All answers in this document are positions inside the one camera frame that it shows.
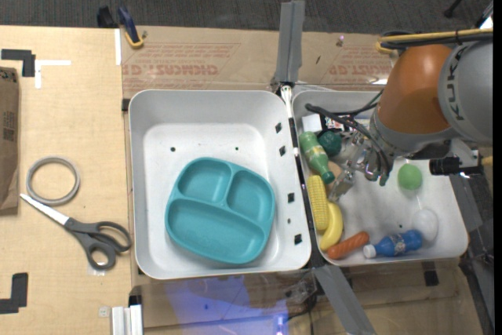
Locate white carton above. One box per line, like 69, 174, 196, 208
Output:
300, 114, 326, 134

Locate grey tape roll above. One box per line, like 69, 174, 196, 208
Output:
25, 155, 82, 207

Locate dark green broccoli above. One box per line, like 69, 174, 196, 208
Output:
317, 129, 344, 158

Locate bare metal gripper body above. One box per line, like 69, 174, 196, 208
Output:
338, 129, 394, 182

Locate yellow banana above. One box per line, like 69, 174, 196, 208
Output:
318, 201, 344, 252

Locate green plastic bottle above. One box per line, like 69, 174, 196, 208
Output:
298, 130, 336, 186

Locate blue divided plate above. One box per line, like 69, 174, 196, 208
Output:
164, 156, 277, 266

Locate grey handled scissors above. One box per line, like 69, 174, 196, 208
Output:
19, 192, 133, 271

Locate yellow corn cob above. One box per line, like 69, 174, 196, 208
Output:
306, 174, 330, 231

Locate brown cardboard board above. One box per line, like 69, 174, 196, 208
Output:
119, 25, 474, 331

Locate black cylinder on white bracket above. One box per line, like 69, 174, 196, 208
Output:
428, 149, 486, 177

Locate orange sausage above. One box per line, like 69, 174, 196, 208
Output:
326, 231, 371, 261

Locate white egg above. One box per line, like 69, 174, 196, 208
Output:
411, 208, 439, 242

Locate white plastic tray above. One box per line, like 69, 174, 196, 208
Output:
291, 89, 470, 268
128, 89, 313, 281

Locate brown paper bag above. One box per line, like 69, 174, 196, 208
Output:
0, 66, 21, 217

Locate green ball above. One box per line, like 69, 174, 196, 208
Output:
397, 162, 424, 191

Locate blue plastic bottle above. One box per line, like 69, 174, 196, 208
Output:
362, 228, 424, 260

